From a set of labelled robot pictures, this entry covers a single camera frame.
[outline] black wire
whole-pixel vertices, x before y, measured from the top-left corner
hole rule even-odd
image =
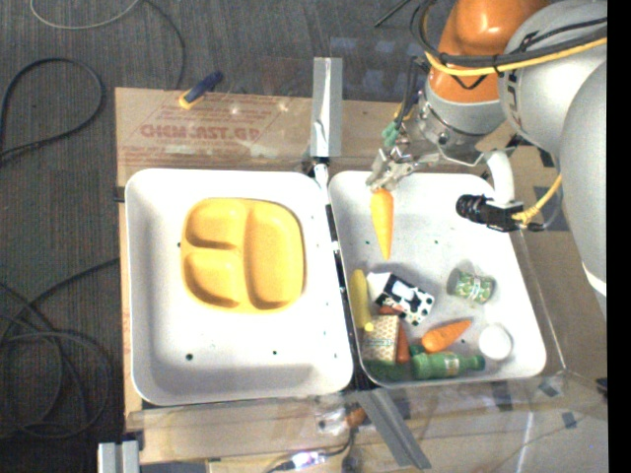
[[[344,443],[343,446],[341,446],[340,448],[332,452],[318,453],[318,455],[321,457],[324,457],[325,459],[329,459],[330,457],[334,457],[335,455],[344,453],[347,449],[353,446],[353,443],[355,442],[355,435],[357,435],[357,428],[351,428],[348,434],[348,440],[346,441],[346,443]],[[288,461],[277,464],[272,469],[267,470],[266,473],[274,473],[276,471],[293,471],[296,468],[297,468],[296,464],[294,463],[293,460],[290,459]]]
[[[35,142],[30,142],[28,144],[21,144],[11,149],[4,150],[4,145],[6,141],[6,122],[7,122],[8,111],[11,104],[11,96],[13,92],[15,91],[16,86],[20,83],[20,81],[26,74],[28,74],[35,68],[47,63],[68,63],[70,65],[77,66],[83,69],[85,72],[87,72],[90,75],[90,78],[93,81],[93,85],[99,91],[99,97],[97,101],[95,102],[94,106],[92,107],[92,111],[90,112],[90,115],[86,117],[83,121],[81,121],[79,124],[74,126],[73,128],[65,130],[51,137],[42,138],[40,140],[36,140]],[[2,168],[2,166],[4,166],[4,164],[6,164],[7,162],[11,160],[15,160],[17,157],[21,156],[24,153],[27,153],[29,151],[34,151],[36,149],[41,149],[45,145],[52,144],[53,142],[57,142],[59,140],[62,140],[64,138],[67,138],[77,133],[79,130],[85,128],[88,124],[92,122],[92,120],[101,111],[104,104],[105,104],[105,86],[101,82],[101,79],[97,75],[97,73],[92,68],[90,68],[88,65],[86,65],[85,63],[81,61],[78,61],[76,59],[70,59],[70,58],[50,57],[50,58],[39,59],[23,67],[9,82],[9,85],[7,86],[7,89],[5,90],[4,95],[2,96],[2,101],[0,101],[0,168]]]
[[[394,121],[394,127],[399,129],[403,122],[403,117],[409,111],[408,103],[413,95],[413,91],[416,90],[416,84],[418,82],[418,69],[416,68],[418,64],[416,63],[416,56],[412,56],[410,58],[409,65],[407,66],[407,75],[405,76],[405,88],[403,91],[403,101],[401,102],[401,107],[399,108],[398,114],[396,115],[396,120]]]
[[[597,30],[594,30],[584,36],[579,36],[576,38],[570,38],[562,42],[558,42],[556,44],[548,45],[541,47],[534,51],[513,51],[508,54],[498,54],[498,55],[464,55],[464,54],[447,54],[445,52],[439,51],[435,48],[429,38],[427,38],[427,31],[425,29],[425,22],[429,15],[429,11],[436,4],[437,0],[424,0],[421,2],[417,9],[415,9],[410,28],[412,28],[412,22],[416,19],[416,16],[419,16],[419,25],[416,27],[417,32],[414,30],[412,34],[418,40],[420,45],[432,56],[435,56],[439,59],[443,64],[451,64],[460,67],[467,68],[485,68],[485,67],[499,67],[502,65],[508,65],[511,63],[528,61],[531,59],[539,58],[542,56],[546,56],[548,54],[554,54],[557,52],[561,52],[567,49],[571,49],[573,47],[579,45],[585,45],[587,43],[593,42],[600,38],[607,37],[607,27],[601,27]],[[606,23],[606,18],[602,18],[602,22]],[[583,22],[573,25],[573,29],[578,28],[587,28],[593,26],[593,22]],[[551,31],[551,34],[561,33],[559,31],[563,31],[566,27],[562,29]]]
[[[482,81],[484,81],[484,79],[486,79],[486,75],[481,75],[472,84],[465,84],[458,75],[450,75],[452,79],[454,79],[460,85],[461,88],[468,91],[474,90],[482,83]]]
[[[573,25],[566,25],[565,27],[559,27],[559,28],[551,30],[550,32],[547,32],[545,34],[536,35],[536,36],[534,36],[532,38],[529,38],[528,40],[525,40],[519,47],[514,49],[512,52],[525,51],[529,47],[531,47],[532,45],[535,45],[536,43],[539,43],[539,42],[541,42],[543,40],[546,40],[547,38],[551,38],[552,36],[555,36],[555,35],[558,35],[558,34],[562,34],[564,32],[570,32],[572,30],[579,30],[581,28],[593,27],[593,26],[596,26],[596,25],[602,25],[602,24],[604,24],[606,22],[607,22],[607,18],[598,18],[598,19],[591,20],[591,21],[584,21],[582,23],[575,23]]]
[[[184,42],[184,38],[181,35],[181,32],[175,25],[174,21],[169,17],[167,13],[165,13],[158,5],[153,3],[151,0],[142,0],[146,4],[149,4],[160,16],[167,22],[167,24],[173,29],[175,35],[177,36],[177,41],[179,42],[179,47],[181,49],[181,63],[179,67],[179,73],[177,75],[177,80],[175,82],[174,89],[178,89],[181,85],[181,81],[184,76],[184,70],[186,67],[186,43]]]
[[[83,277],[94,274],[103,268],[117,264],[118,262],[119,259],[114,258],[110,261],[106,261],[84,270],[55,284],[37,296],[34,300],[28,300],[16,290],[0,282],[0,289],[3,290],[9,298],[20,305],[18,311],[13,315],[0,313],[0,319],[8,323],[8,327],[6,327],[6,329],[4,329],[0,334],[0,354],[4,355],[0,356],[0,361],[7,359],[7,354],[11,352],[11,347],[17,343],[44,341],[53,347],[55,355],[54,365],[56,367],[55,380],[42,380],[42,383],[45,383],[48,386],[52,384],[52,397],[41,414],[37,416],[37,418],[31,419],[29,422],[20,422],[14,415],[11,402],[14,400],[15,394],[12,393],[11,385],[9,384],[8,390],[11,391],[10,397],[4,397],[3,404],[0,406],[0,416],[2,416],[3,421],[6,422],[6,424],[5,422],[2,424],[5,428],[8,428],[9,431],[0,435],[0,439],[12,438],[18,432],[38,439],[70,439],[82,435],[101,417],[105,411],[109,397],[109,389],[111,387],[111,370],[106,354],[95,342],[84,337],[80,333],[55,329],[43,313],[35,308],[35,305],[44,301],[59,289],[68,286]],[[38,325],[35,325],[24,318],[26,312],[37,318]],[[20,329],[27,329],[28,332],[21,332]],[[88,398],[83,384],[81,383],[81,379],[72,364],[71,359],[64,352],[62,348],[62,341],[70,342],[84,350],[89,351],[98,361],[98,366],[104,375],[103,378],[100,378],[103,385],[104,396],[92,415],[90,415],[89,412],[87,404]],[[66,424],[49,419],[50,415],[58,407],[64,374],[66,372],[69,374],[73,385],[77,388],[77,399],[80,405],[80,425],[75,429],[71,429]]]

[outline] yellow divided tray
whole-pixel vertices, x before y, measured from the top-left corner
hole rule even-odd
[[[293,304],[303,290],[300,225],[277,203],[204,199],[186,216],[180,250],[186,288],[210,306],[269,312]]]

